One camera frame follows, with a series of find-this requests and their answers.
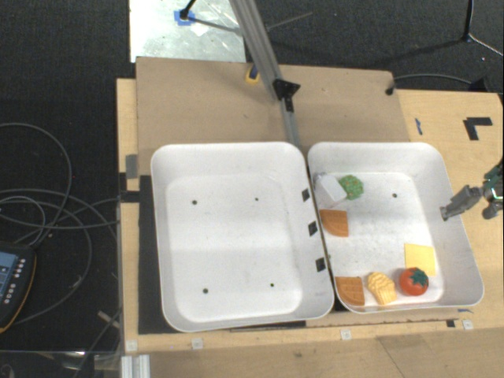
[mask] multimeter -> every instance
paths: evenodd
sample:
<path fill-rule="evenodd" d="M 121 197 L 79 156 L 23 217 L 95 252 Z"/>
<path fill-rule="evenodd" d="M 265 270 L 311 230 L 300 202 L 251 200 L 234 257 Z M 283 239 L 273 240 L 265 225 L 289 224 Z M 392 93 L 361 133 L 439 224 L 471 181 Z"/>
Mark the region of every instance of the multimeter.
<path fill-rule="evenodd" d="M 36 259 L 29 246 L 0 243 L 0 333 L 9 328 L 24 305 Z"/>

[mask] white tray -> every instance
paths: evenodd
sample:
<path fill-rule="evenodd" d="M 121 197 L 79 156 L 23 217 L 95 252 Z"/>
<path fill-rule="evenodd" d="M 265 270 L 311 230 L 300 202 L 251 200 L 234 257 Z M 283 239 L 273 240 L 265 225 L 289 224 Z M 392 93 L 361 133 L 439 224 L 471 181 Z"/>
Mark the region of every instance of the white tray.
<path fill-rule="evenodd" d="M 443 221 L 439 207 L 453 196 L 441 154 L 424 143 L 318 143 L 308 153 L 312 176 L 354 175 L 364 194 L 335 208 L 346 210 L 350 236 L 324 230 L 334 276 L 384 272 L 398 282 L 405 268 L 404 244 L 433 246 L 436 276 L 419 297 L 398 292 L 397 301 L 379 306 L 365 289 L 365 305 L 343 303 L 357 313 L 440 306 L 470 306 L 484 287 L 460 216 Z"/>
<path fill-rule="evenodd" d="M 151 175 L 162 308 L 174 328 L 306 320 L 332 308 L 317 213 L 297 148 L 164 146 L 152 157 Z"/>

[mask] black floor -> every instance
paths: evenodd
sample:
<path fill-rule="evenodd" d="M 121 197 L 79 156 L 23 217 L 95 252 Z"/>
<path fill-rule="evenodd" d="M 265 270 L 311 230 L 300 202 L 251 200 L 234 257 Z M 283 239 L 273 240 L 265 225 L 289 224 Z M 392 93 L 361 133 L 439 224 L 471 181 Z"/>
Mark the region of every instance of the black floor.
<path fill-rule="evenodd" d="M 442 73 L 470 82 L 484 78 L 489 89 L 502 92 L 502 57 L 460 40 L 468 0 L 257 1 L 266 24 L 313 12 L 271 30 L 279 62 L 387 69 L 395 76 Z M 503 6 L 504 0 L 476 0 L 471 28 L 501 52 Z M 56 136 L 72 160 L 72 195 L 89 203 L 118 194 L 115 80 L 135 75 L 128 40 L 128 0 L 0 0 L 0 124 L 26 122 Z M 469 88 L 435 78 L 398 85 Z M 0 145 L 0 191 L 65 189 L 65 163 L 48 138 L 22 128 L 0 128 Z M 53 195 L 37 199 L 60 200 Z M 3 213 L 13 209 L 2 207 Z M 100 210 L 107 220 L 115 218 L 112 202 Z M 15 211 L 23 220 L 38 220 L 30 206 Z M 100 220 L 88 214 L 83 222 Z M 25 231 L 0 220 L 2 241 Z M 1 334 L 0 350 L 77 350 L 95 340 L 105 326 L 97 312 L 113 315 L 118 307 L 117 255 L 105 228 L 90 234 L 91 272 L 80 289 L 52 312 Z M 55 232 L 48 238 L 39 249 L 34 287 L 19 318 L 68 293 L 86 258 L 82 232 Z M 110 349 L 116 340 L 111 328 L 97 350 Z"/>

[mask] black clamp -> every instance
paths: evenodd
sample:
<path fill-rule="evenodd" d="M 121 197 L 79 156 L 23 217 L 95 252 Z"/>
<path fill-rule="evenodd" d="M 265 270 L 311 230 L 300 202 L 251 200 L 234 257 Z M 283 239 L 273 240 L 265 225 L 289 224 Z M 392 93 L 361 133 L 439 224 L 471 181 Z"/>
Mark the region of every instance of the black clamp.
<path fill-rule="evenodd" d="M 294 112 L 294 104 L 292 103 L 292 97 L 298 91 L 301 86 L 296 83 L 291 83 L 290 81 L 285 81 L 282 79 L 276 79 L 273 81 L 273 88 L 276 92 L 276 97 L 281 101 L 285 100 L 285 106 L 288 112 Z"/>

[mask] toy food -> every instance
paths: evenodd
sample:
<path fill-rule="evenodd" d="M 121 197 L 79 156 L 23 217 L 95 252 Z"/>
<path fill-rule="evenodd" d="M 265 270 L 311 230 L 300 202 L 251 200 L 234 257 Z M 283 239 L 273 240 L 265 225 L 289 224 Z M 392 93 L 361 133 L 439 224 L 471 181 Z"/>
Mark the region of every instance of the toy food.
<path fill-rule="evenodd" d="M 342 301 L 352 306 L 364 305 L 364 288 L 360 277 L 336 277 L 335 280 Z"/>
<path fill-rule="evenodd" d="M 321 210 L 324 228 L 336 236 L 348 236 L 347 212 L 342 210 Z"/>
<path fill-rule="evenodd" d="M 368 289 L 382 306 L 397 299 L 394 282 L 383 273 L 374 272 L 369 275 Z"/>
<path fill-rule="evenodd" d="M 401 273 L 399 286 L 408 295 L 422 295 L 428 289 L 428 277 L 419 268 L 409 268 Z"/>
<path fill-rule="evenodd" d="M 346 198 L 354 200 L 364 193 L 364 185 L 353 175 L 344 176 L 339 180 L 339 184 L 346 192 Z"/>
<path fill-rule="evenodd" d="M 427 276 L 435 276 L 435 257 L 432 246 L 404 244 L 404 260 L 406 268 L 422 269 Z"/>

